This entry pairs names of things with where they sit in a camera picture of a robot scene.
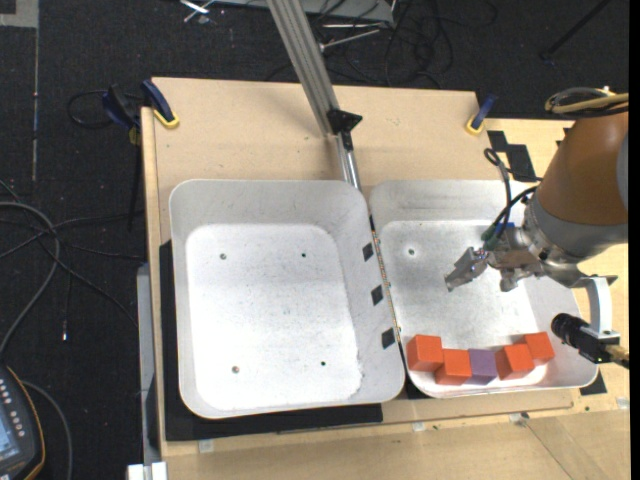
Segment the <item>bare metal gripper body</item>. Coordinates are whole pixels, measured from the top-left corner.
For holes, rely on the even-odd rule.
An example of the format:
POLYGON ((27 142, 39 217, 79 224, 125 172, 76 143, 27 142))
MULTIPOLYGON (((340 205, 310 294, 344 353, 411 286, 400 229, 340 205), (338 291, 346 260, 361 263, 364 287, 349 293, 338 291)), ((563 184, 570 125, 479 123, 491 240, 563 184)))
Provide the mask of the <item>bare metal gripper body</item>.
POLYGON ((522 268, 525 278, 548 277, 567 288, 586 286, 586 275, 578 267, 581 259, 552 244, 540 231, 507 227, 486 240, 486 251, 488 265, 499 273, 504 268, 522 268))

